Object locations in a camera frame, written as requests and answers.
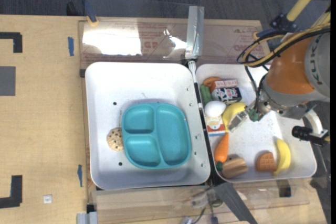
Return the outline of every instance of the yellow banana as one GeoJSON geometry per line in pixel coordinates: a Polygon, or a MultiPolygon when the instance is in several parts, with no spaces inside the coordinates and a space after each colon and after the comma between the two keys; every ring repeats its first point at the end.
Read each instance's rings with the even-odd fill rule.
{"type": "Polygon", "coordinates": [[[222,120],[225,128],[228,128],[230,121],[234,118],[234,116],[243,111],[246,107],[246,104],[242,102],[236,102],[226,107],[224,113],[222,114],[222,120]]]}
{"type": "Polygon", "coordinates": [[[280,172],[288,169],[291,161],[290,150],[286,142],[281,139],[277,139],[277,147],[280,157],[278,168],[276,171],[273,172],[275,176],[278,175],[280,172]]]}

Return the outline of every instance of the wooden table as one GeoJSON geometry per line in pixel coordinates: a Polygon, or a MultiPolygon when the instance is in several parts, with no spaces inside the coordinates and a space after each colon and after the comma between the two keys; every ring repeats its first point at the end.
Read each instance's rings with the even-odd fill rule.
{"type": "MultiPolygon", "coordinates": [[[[13,53],[12,40],[0,39],[0,66],[16,67],[15,96],[0,96],[0,197],[10,196],[12,175],[23,177],[23,201],[19,207],[0,209],[0,223],[76,223],[76,214],[86,211],[78,30],[83,19],[0,15],[1,32],[20,32],[23,37],[23,53],[13,53]],[[73,39],[73,56],[68,38],[73,39]],[[44,203],[45,195],[52,195],[52,203],[44,203]]],[[[308,204],[252,214],[259,223],[325,223],[316,190],[307,185],[307,195],[308,204]]],[[[218,218],[221,223],[237,221],[232,213],[218,218]]],[[[204,217],[199,223],[208,221],[204,217]]]]}

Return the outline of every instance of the white tray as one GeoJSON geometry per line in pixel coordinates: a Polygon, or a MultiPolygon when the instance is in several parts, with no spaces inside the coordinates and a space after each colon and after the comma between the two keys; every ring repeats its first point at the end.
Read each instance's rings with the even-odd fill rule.
{"type": "Polygon", "coordinates": [[[91,177],[102,189],[198,185],[210,175],[201,118],[190,71],[174,63],[96,62],[85,73],[88,101],[91,177]],[[121,126],[131,105],[169,103],[186,116],[192,152],[188,161],[171,169],[132,165],[124,151],[113,151],[109,131],[121,126]]]}
{"type": "MultiPolygon", "coordinates": [[[[262,67],[250,68],[250,71],[257,83],[266,72],[262,67]]],[[[242,102],[249,105],[255,100],[251,81],[243,65],[207,64],[201,65],[196,71],[199,85],[211,76],[223,79],[237,79],[243,97],[242,102]]],[[[220,173],[218,175],[232,183],[311,177],[317,169],[316,159],[310,142],[300,141],[291,135],[291,130],[295,125],[304,126],[302,120],[282,118],[274,111],[265,115],[259,122],[252,122],[247,119],[233,133],[230,133],[228,158],[237,156],[244,158],[249,168],[248,172],[232,179],[224,178],[220,173]],[[275,143],[277,138],[284,140],[290,148],[291,165],[289,169],[279,173],[277,176],[269,172],[257,172],[255,163],[261,152],[272,152],[277,161],[278,152],[275,143]]],[[[221,136],[209,138],[213,153],[221,138],[221,136]]]]}

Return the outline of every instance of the egg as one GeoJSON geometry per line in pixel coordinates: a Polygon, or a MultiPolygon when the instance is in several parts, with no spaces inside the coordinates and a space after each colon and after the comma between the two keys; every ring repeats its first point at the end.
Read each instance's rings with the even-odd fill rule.
{"type": "Polygon", "coordinates": [[[205,105],[204,112],[208,117],[219,117],[226,109],[226,104],[220,101],[210,101],[205,105]]]}

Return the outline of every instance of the blue plate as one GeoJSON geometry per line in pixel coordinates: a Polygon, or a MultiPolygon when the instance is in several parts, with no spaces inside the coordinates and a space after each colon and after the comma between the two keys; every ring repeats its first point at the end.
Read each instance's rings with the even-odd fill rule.
{"type": "Polygon", "coordinates": [[[121,128],[126,156],[137,167],[173,168],[190,157],[188,124],[181,109],[174,105],[133,105],[124,112],[121,128]]]}

